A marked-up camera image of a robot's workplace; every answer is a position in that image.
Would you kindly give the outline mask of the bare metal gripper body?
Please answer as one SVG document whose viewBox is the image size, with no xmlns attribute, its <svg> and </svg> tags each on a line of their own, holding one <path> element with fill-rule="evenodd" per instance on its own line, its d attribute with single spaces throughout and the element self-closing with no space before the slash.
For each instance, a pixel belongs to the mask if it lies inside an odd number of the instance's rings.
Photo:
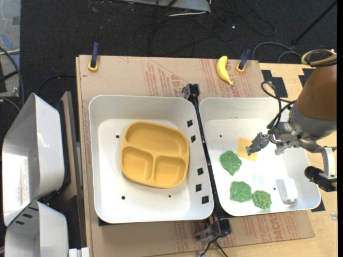
<svg viewBox="0 0 343 257">
<path fill-rule="evenodd" d="M 291 143 L 291 148 L 303 148 L 311 153 L 316 153 L 320 149 L 316 137 L 305 131 L 299 124 L 291 122 L 279 122 L 277 126 L 269 129 L 270 142 L 277 144 L 280 142 Z"/>
</svg>

